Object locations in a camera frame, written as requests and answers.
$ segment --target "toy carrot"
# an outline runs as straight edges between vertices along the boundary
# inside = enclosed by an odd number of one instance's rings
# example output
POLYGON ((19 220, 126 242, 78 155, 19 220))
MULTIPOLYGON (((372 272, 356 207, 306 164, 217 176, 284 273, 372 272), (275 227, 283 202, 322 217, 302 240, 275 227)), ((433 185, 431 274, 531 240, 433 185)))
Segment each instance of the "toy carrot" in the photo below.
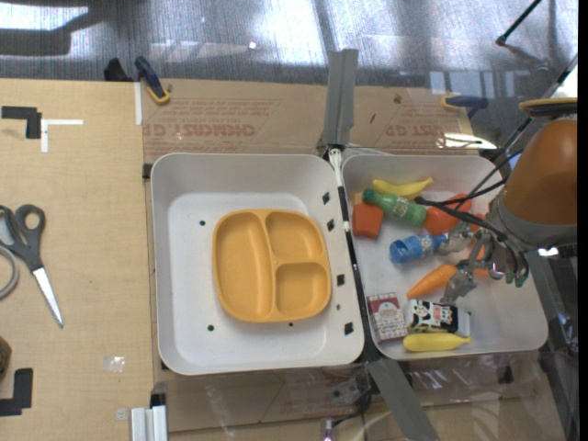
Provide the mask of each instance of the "toy carrot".
POLYGON ((449 279, 458 272, 458 268, 450 263, 444 263, 438 266, 418 283, 416 283, 407 293, 408 299, 415 299, 423 294, 428 294, 434 290, 446 286, 449 279))
MULTIPOLYGON (((465 193, 459 193, 448 200, 460 199, 466 196, 465 193)), ((460 212, 467 212, 471 209, 471 199, 465 200, 462 204, 458 203, 448 205, 454 210, 460 212)), ((447 233, 451 228, 458 223, 459 219, 450 214, 447 214, 443 210, 431 206, 426 210, 426 218, 424 219, 423 226, 431 235, 440 235, 441 233, 447 233)))

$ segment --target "yellow plate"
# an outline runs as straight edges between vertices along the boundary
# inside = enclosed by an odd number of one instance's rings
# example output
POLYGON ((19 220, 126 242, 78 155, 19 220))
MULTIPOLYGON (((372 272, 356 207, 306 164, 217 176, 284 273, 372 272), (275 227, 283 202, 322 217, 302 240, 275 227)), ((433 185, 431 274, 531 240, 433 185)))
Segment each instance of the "yellow plate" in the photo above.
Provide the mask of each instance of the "yellow plate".
POLYGON ((322 311, 331 269, 322 233, 299 212, 244 209, 217 223, 212 270, 224 310, 245 322, 291 322, 322 311))

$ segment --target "yellow handle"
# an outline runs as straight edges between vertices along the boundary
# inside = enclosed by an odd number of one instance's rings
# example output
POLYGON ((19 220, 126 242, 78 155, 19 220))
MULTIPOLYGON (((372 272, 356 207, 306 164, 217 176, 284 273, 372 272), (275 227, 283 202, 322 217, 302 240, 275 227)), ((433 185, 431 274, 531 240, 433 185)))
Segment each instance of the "yellow handle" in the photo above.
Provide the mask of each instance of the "yellow handle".
POLYGON ((471 343, 471 336, 463 338, 456 334, 409 334, 402 344, 409 351, 447 351, 464 343, 471 343))

